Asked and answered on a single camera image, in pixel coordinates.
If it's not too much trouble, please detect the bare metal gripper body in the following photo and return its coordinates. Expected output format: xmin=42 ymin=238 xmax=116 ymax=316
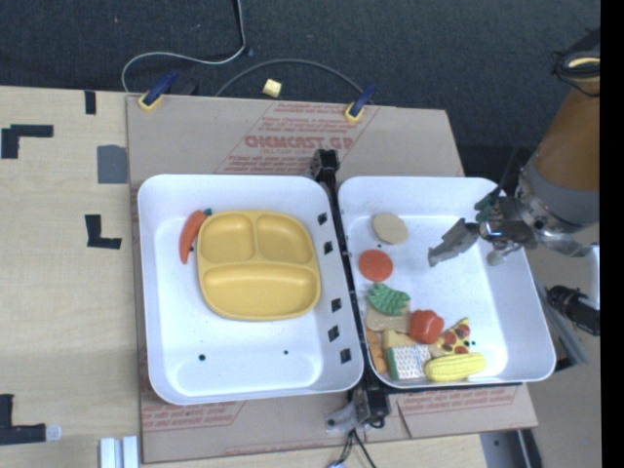
xmin=479 ymin=195 xmax=594 ymax=265

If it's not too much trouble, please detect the white plastic tray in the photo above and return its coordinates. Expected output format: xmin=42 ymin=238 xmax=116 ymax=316
xmin=336 ymin=175 xmax=558 ymax=390
xmin=136 ymin=173 xmax=366 ymax=407

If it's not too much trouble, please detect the beige round biscuit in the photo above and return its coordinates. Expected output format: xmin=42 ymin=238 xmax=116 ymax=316
xmin=370 ymin=212 xmax=410 ymax=246

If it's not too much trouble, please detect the orange round slice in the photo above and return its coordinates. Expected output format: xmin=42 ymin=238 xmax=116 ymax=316
xmin=358 ymin=249 xmax=395 ymax=284

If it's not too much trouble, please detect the green lettuce leaf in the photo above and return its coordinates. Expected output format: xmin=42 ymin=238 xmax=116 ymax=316
xmin=366 ymin=282 xmax=411 ymax=318

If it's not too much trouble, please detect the red bell pepper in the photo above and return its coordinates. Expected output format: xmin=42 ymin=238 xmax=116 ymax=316
xmin=408 ymin=308 xmax=446 ymax=346

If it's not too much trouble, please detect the pizza slice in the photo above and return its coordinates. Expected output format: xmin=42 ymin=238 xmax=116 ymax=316
xmin=430 ymin=317 xmax=474 ymax=358

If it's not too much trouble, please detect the beige bread slice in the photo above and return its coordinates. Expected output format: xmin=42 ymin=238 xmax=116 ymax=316
xmin=365 ymin=304 xmax=412 ymax=335

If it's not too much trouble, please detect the yellow cheese wedge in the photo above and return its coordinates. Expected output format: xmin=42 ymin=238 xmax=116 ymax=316
xmin=380 ymin=329 xmax=416 ymax=351

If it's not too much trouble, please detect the thin black rod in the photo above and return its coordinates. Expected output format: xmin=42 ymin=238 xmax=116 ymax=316
xmin=319 ymin=166 xmax=379 ymax=433

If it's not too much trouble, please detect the yellow corn cob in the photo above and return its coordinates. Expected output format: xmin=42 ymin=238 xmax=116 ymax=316
xmin=423 ymin=351 xmax=488 ymax=383

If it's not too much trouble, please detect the orange fries piece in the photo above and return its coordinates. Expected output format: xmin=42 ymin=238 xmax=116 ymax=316
xmin=365 ymin=328 xmax=389 ymax=375

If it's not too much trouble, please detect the yellow divided plate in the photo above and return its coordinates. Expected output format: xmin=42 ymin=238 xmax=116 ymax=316
xmin=195 ymin=209 xmax=323 ymax=323

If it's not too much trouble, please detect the brown cardboard board red print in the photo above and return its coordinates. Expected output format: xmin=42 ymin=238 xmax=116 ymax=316
xmin=125 ymin=94 xmax=539 ymax=465

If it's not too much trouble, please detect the orange carrot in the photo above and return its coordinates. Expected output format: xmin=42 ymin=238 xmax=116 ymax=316
xmin=178 ymin=207 xmax=214 ymax=266

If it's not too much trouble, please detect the black cylinder on white bracket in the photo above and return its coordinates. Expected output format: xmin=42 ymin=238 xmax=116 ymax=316
xmin=544 ymin=243 xmax=602 ymax=337

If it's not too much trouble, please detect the black block with thin wires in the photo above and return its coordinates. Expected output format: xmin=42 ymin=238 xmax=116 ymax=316
xmin=363 ymin=386 xmax=392 ymax=421
xmin=309 ymin=148 xmax=340 ymax=182

